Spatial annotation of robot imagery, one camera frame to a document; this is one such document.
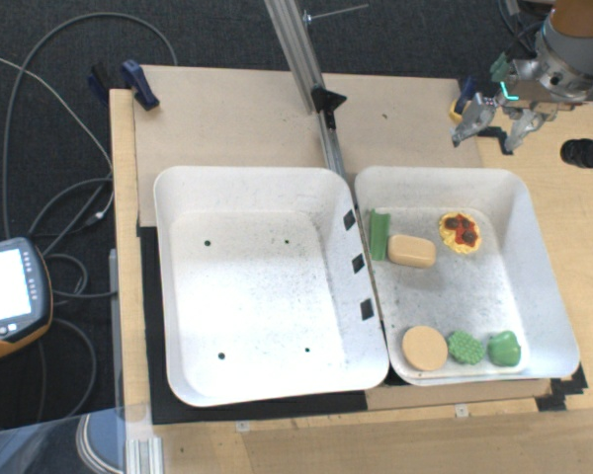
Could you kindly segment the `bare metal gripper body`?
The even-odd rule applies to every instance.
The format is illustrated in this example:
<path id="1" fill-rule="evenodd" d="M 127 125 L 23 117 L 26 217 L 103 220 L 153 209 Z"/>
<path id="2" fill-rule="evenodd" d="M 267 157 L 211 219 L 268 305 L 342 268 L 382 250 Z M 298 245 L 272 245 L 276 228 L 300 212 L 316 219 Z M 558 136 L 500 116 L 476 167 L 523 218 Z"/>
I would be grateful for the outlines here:
<path id="1" fill-rule="evenodd" d="M 506 113 L 528 110 L 553 117 L 593 103 L 593 76 L 575 71 L 555 59 L 511 59 L 500 56 L 493 64 L 495 99 Z"/>

